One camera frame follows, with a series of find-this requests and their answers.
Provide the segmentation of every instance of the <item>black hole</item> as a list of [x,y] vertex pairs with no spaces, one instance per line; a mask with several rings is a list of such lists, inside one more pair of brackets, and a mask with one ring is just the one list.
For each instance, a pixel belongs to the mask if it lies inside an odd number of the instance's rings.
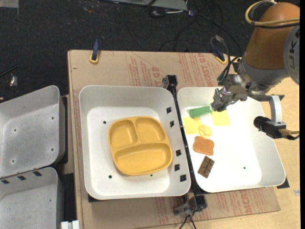
[[10,183],[8,180],[2,180],[1,182],[5,185]]
[[181,155],[181,150],[176,150],[176,156],[178,157],[179,155]]
[[19,178],[21,181],[26,180],[26,178],[25,178],[24,176],[19,176],[18,178]]
[[40,172],[38,172],[38,171],[34,171],[33,174],[35,176],[37,176],[37,177],[41,177],[42,176],[42,174]]
[[186,175],[180,176],[180,182],[186,181]]
[[175,171],[180,170],[180,165],[175,165]]

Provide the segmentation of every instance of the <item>cardboard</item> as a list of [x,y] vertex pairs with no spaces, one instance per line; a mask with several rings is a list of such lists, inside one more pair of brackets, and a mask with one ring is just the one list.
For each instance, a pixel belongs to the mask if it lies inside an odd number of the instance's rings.
[[[83,180],[79,92],[87,85],[160,86],[167,74],[177,76],[178,88],[217,86],[216,78],[224,66],[210,53],[100,51],[97,64],[90,63],[90,53],[79,50],[68,52],[71,113],[74,115],[76,204],[81,228],[135,229],[182,223],[184,217],[173,213],[174,207],[183,204],[180,197],[89,201]],[[193,220],[279,211],[275,189],[207,194],[208,208],[196,212]]]

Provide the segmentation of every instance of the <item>table surface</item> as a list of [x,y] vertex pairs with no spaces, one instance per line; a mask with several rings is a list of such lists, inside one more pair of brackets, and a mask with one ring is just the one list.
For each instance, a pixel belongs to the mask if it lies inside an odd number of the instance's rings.
[[[74,82],[71,77],[72,69],[69,64],[69,80],[70,80],[70,95],[74,91]],[[82,77],[93,77],[92,72],[90,75],[82,75]],[[284,99],[281,101],[282,104],[282,120],[287,124],[287,129],[296,131],[299,130],[299,86],[293,82],[292,79],[286,78],[275,88],[273,88],[268,94],[283,94]],[[73,109],[73,98],[71,100],[71,115],[74,115]],[[266,117],[271,117],[270,106],[268,103],[262,103],[262,108],[264,110]],[[75,124],[75,120],[71,119],[72,125]],[[73,145],[76,143],[76,135],[73,135]],[[269,212],[262,214],[254,214],[247,216],[223,218],[223,219],[212,219],[195,222],[196,227],[203,229],[285,229],[285,228],[301,228],[300,222],[300,139],[295,141],[289,141],[286,139],[276,139],[276,147],[278,149],[279,155],[281,157],[284,169],[286,171],[286,177],[289,182],[290,187],[274,189],[280,208],[280,211]],[[74,176],[76,179],[79,177],[77,151],[74,149]],[[81,222],[81,228],[83,223],[82,210],[81,210],[81,192],[80,185],[76,182],[76,206],[78,220]],[[158,227],[149,227],[149,229],[177,229],[180,224],[175,225],[165,225]],[[193,226],[190,222],[186,223],[183,227],[184,229],[192,229]]]

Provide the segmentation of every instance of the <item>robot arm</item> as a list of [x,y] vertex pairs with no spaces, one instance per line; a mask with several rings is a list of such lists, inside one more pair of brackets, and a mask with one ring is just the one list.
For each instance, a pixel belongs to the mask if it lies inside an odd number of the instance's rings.
[[[272,4],[259,21],[251,19],[258,6]],[[284,78],[291,77],[299,84],[300,8],[290,3],[264,0],[253,4],[246,12],[247,22],[255,26],[242,59],[234,64],[235,74],[223,79],[223,88],[216,89],[211,107],[223,111],[237,101],[251,97],[257,101],[268,101],[271,119],[257,117],[254,125],[272,138],[294,140],[295,132],[286,130],[282,122],[280,101],[283,95],[266,95]]]

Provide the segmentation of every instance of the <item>yellow divided plate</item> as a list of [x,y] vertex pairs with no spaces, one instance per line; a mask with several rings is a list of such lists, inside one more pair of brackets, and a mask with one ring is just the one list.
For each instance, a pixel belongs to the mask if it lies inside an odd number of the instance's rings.
[[162,124],[149,116],[112,123],[108,141],[115,166],[127,176],[163,170],[173,160],[172,147]]

